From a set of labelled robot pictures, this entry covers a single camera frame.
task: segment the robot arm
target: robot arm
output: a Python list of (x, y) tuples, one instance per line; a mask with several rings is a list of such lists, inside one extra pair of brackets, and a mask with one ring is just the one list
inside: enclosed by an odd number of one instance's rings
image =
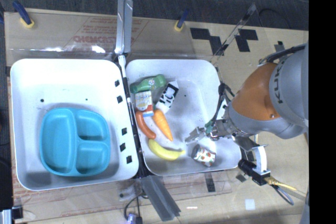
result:
[[(266, 182), (262, 178), (269, 176), (264, 145), (258, 145), (250, 137), (261, 131), (283, 139), (308, 134), (308, 43), (260, 61), (232, 100), (221, 91), (225, 93), (225, 87), (219, 86), (219, 103), (222, 103), (215, 116), (204, 128), (197, 127), (185, 141), (231, 136), (245, 152), (254, 151), (257, 165), (242, 159), (238, 166), (263, 185)], [(218, 119), (218, 109), (223, 103), (224, 115)]]

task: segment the kuka logo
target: kuka logo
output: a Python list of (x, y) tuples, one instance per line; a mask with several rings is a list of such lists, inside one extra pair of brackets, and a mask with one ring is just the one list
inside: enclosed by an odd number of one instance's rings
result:
[(278, 68), (277, 68), (277, 73), (275, 74), (275, 78), (274, 78), (274, 81), (273, 81), (273, 83), (275, 84), (275, 87), (274, 87), (274, 93), (275, 93), (275, 97), (277, 98), (277, 100), (278, 100), (278, 104), (282, 104), (283, 103), (283, 101), (282, 101), (282, 99), (281, 99), (281, 96), (280, 96), (280, 91), (279, 91), (279, 75), (280, 75), (280, 71), (281, 71), (281, 69), (282, 69), (282, 67), (283, 67), (283, 65), (284, 65), (284, 62), (285, 61), (282, 61), (281, 62), (281, 66), (279, 66)]

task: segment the table surface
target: table surface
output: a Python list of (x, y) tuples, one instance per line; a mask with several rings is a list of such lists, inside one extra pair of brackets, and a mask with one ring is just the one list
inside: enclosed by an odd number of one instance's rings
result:
[[(31, 57), (29, 51), (32, 49), (73, 48), (81, 41), (85, 46), (91, 46), (97, 40), (90, 37), (97, 36), (97, 33), (101, 37), (115, 38), (116, 16), (38, 9), (27, 11), (36, 24), (35, 28), (25, 28), (17, 13), (5, 14), (7, 66)], [(243, 28), (248, 30), (244, 33), (246, 35), (241, 34), (244, 42), (233, 40), (224, 56), (217, 59), (212, 56), (211, 42), (223, 43), (234, 25), (185, 22), (182, 31), (177, 32), (174, 24), (171, 20), (134, 18), (132, 52), (138, 54), (133, 57), (197, 56), (218, 66), (223, 81), (233, 92), (237, 92), (256, 69), (259, 59), (275, 52), (274, 45), (282, 42), (285, 48), (290, 48), (308, 41), (307, 31), (246, 26)], [(10, 88), (8, 79), (14, 203), (23, 206), (24, 215), (16, 223), (126, 223), (123, 209), (131, 195), (127, 191), (136, 184), (136, 179), (44, 191), (30, 191), (19, 183), (15, 169)], [(236, 178), (240, 174), (238, 168), (208, 174), (168, 176), (163, 178), (164, 185), (181, 212), (180, 216), (166, 223), (298, 223), (309, 182), (306, 136), (302, 134), (282, 140), (262, 132), (258, 134), (258, 143), (267, 145), (268, 169), (273, 177), (300, 191), (301, 194), (292, 196), (293, 206), (270, 186), (258, 186), (250, 178), (239, 181)], [(214, 192), (207, 189), (205, 178), (209, 176), (215, 185)], [(120, 198), (121, 193), (128, 194)], [(135, 202), (130, 205), (130, 212), (137, 214)], [(148, 199), (140, 198), (140, 212), (144, 223), (161, 222)]]

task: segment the orange vegetable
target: orange vegetable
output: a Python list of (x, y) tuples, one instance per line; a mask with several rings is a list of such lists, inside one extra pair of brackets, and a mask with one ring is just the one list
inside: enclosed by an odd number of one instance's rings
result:
[(161, 132), (170, 140), (173, 141), (173, 134), (170, 130), (168, 121), (166, 119), (166, 116), (163, 114), (163, 112), (160, 109), (154, 110), (154, 116), (153, 120), (156, 123), (156, 125), (159, 127)]
[(137, 120), (137, 124), (138, 127), (140, 128), (140, 130), (150, 139), (155, 139), (156, 138), (156, 134), (149, 129), (149, 127), (147, 126), (147, 124), (145, 123), (145, 120), (143, 118), (143, 114), (142, 111), (136, 111), (135, 113), (135, 119)]

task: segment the plastic food item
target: plastic food item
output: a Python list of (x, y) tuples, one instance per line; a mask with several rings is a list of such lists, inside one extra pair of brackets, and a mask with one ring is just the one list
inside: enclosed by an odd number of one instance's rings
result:
[(150, 77), (142, 80), (138, 84), (130, 85), (131, 93), (137, 93), (142, 91), (153, 91), (157, 88), (163, 87), (167, 84), (165, 77), (161, 74), (156, 77)]
[(137, 120), (138, 127), (140, 130), (150, 139), (155, 139), (156, 134), (148, 128), (147, 124), (145, 123), (145, 120), (142, 115), (142, 111), (136, 111), (135, 113), (135, 119)]
[(216, 153), (207, 150), (206, 148), (201, 147), (200, 145), (196, 145), (191, 153), (191, 158), (204, 164), (207, 167), (210, 167), (215, 162)]
[(159, 101), (156, 103), (155, 107), (160, 109), (164, 114), (168, 112), (172, 103), (175, 100), (175, 96), (178, 92), (179, 85), (177, 81), (169, 82), (164, 91), (162, 92)]
[(182, 151), (167, 150), (153, 139), (148, 140), (148, 146), (156, 156), (165, 159), (167, 161), (174, 161), (182, 154), (185, 154), (185, 150)]
[(142, 111), (144, 117), (153, 116), (152, 92), (144, 91), (135, 94), (135, 107)]
[(156, 123), (156, 125), (159, 127), (161, 132), (170, 140), (173, 141), (173, 134), (170, 130), (168, 121), (166, 119), (166, 116), (163, 114), (163, 112), (160, 109), (154, 110), (154, 116), (153, 120)]

